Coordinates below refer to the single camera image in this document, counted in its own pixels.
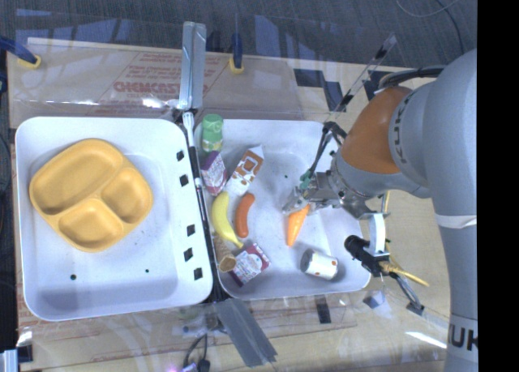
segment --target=toy sausage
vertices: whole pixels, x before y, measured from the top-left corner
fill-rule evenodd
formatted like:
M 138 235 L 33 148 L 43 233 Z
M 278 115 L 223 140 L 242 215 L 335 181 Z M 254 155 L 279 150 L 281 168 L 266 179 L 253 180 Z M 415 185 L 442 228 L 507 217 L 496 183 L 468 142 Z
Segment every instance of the toy sausage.
M 252 193 L 246 193 L 240 203 L 236 207 L 236 213 L 234 217 L 234 224 L 236 225 L 236 235 L 240 238 L 246 238 L 249 235 L 249 228 L 247 225 L 247 217 L 251 205 L 255 201 L 255 196 Z

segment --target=toy carrot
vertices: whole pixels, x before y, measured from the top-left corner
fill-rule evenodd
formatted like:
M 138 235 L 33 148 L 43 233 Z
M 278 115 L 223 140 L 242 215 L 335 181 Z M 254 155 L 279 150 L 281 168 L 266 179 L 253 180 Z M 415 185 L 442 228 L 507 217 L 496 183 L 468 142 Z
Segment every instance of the toy carrot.
M 292 212 L 289 215 L 289 228 L 286 233 L 286 245 L 292 246 L 295 243 L 296 238 L 301 230 L 302 223 L 307 218 L 308 211 L 310 210 L 310 204 L 307 204 L 304 208 L 297 212 Z

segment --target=white tray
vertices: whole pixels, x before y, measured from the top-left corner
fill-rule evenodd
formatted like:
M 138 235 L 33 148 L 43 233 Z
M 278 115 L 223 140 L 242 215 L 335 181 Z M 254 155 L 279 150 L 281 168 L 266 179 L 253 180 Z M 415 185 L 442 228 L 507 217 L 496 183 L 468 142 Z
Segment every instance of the white tray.
M 309 215 L 295 244 L 285 244 L 286 216 L 281 208 L 290 191 L 300 183 L 315 159 L 323 125 L 318 122 L 282 120 L 225 119 L 223 126 L 222 157 L 229 175 L 234 171 L 242 154 L 261 144 L 264 163 L 252 182 L 249 192 L 255 195 L 248 217 L 249 237 L 257 242 L 271 261 L 259 276 L 238 287 L 228 273 L 219 272 L 225 291 L 243 300 L 274 297 L 298 297 L 326 293 L 352 292 L 366 287 L 371 275 L 358 260 L 352 260 L 344 241 L 349 235 L 362 237 L 360 224 L 343 209 L 325 208 Z M 201 126 L 195 132 L 200 143 Z M 337 151 L 332 140 L 316 171 L 329 169 L 331 151 Z M 208 214 L 214 198 L 205 192 Z M 236 201 L 229 204 L 228 217 L 234 224 Z M 333 280 L 324 280 L 300 271 L 302 254 L 308 248 L 332 255 L 339 260 L 339 271 Z
M 90 137 L 119 148 L 154 197 L 146 219 L 99 253 L 65 242 L 28 195 L 32 176 L 47 160 Z M 36 316 L 58 321 L 159 310 L 209 295 L 204 230 L 186 139 L 177 126 L 146 118 L 31 118 L 16 131 L 15 146 L 24 297 Z M 182 186 L 184 175 L 188 183 Z

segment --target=banana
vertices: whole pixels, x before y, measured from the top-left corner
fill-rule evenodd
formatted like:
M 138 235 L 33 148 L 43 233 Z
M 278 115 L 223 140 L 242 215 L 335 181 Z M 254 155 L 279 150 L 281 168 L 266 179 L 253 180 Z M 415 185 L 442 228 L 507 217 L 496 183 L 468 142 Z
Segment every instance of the banana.
M 229 193 L 223 190 L 213 201 L 211 207 L 211 221 L 214 230 L 220 238 L 231 241 L 238 248 L 242 248 L 243 244 L 238 240 L 233 226 L 227 219 L 227 209 L 229 207 Z

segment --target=green bottle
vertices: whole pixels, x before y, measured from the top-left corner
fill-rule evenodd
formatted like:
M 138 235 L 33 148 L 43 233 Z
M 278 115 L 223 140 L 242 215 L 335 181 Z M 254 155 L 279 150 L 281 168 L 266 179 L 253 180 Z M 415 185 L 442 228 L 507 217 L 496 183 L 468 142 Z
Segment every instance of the green bottle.
M 207 153 L 212 151 L 221 152 L 223 137 L 221 128 L 224 119 L 219 114 L 207 114 L 202 120 L 202 150 Z

